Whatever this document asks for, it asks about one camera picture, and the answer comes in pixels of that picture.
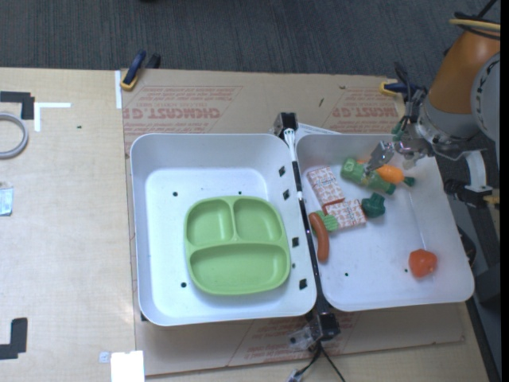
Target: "tomato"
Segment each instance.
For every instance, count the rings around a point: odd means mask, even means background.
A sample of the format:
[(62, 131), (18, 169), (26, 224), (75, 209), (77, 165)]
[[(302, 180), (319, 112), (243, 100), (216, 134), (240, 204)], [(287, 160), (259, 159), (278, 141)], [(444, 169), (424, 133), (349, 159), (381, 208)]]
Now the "tomato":
[(412, 251), (408, 258), (408, 265), (410, 266), (412, 274), (419, 278), (433, 273), (437, 268), (437, 262), (437, 255), (431, 251), (425, 251), (424, 249)]

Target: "wooden table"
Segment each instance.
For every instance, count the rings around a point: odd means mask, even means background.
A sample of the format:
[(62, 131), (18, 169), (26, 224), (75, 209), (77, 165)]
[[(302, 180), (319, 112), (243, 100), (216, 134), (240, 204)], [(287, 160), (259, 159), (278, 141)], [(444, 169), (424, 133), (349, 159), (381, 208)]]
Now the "wooden table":
[[(122, 111), (115, 73), (0, 69), (0, 91), (31, 92), (41, 129), (26, 121), (29, 143), (0, 160), (14, 187), (11, 216), (0, 217), (0, 345), (14, 318), (28, 319), (27, 350), (0, 361), (0, 380), (101, 381), (102, 352), (136, 349)], [(0, 122), (0, 151), (17, 132)], [(348, 382), (488, 380), (468, 311), (459, 303), (464, 341), (335, 357)], [(203, 372), (157, 380), (283, 381), (308, 361)], [(322, 357), (305, 380), (339, 380)]]

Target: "patterned box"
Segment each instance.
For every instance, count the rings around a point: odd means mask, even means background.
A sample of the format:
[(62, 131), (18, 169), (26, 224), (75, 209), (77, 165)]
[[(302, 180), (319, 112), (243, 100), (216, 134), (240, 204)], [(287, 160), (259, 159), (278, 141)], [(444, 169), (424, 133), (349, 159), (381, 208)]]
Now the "patterned box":
[(327, 205), (344, 201), (343, 190), (330, 167), (309, 171), (307, 176), (323, 210)]
[(337, 219), (340, 229), (366, 224), (366, 216), (359, 200), (343, 201), (339, 204), (326, 206), (325, 212)]

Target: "cardboard sheet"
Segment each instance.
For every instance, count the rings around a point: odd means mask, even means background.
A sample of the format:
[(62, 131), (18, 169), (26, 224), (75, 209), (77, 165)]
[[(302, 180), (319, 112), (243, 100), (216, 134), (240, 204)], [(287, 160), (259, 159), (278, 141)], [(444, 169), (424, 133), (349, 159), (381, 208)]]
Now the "cardboard sheet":
[[(141, 70), (122, 93), (136, 349), (146, 375), (291, 361), (310, 357), (289, 349), (288, 334), (304, 318), (207, 323), (163, 328), (142, 320), (138, 307), (129, 149), (140, 135), (263, 133), (280, 112), (299, 123), (340, 133), (387, 133), (403, 103), (379, 93), (378, 76), (274, 75), (240, 72)], [(341, 334), (324, 344), (329, 355), (460, 341), (457, 305), (412, 306), (359, 313), (335, 311)]]

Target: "metal ring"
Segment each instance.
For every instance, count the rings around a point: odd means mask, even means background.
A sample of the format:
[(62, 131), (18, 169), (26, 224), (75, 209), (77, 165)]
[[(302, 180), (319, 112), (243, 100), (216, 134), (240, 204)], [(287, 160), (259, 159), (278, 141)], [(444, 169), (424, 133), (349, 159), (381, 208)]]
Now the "metal ring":
[(23, 138), (16, 147), (9, 151), (0, 151), (0, 160), (6, 160), (7, 158), (16, 157), (25, 149), (26, 143), (29, 141), (29, 131), (26, 129), (25, 122), (10, 113), (0, 113), (0, 120), (7, 120), (8, 122), (17, 124), (23, 132)]

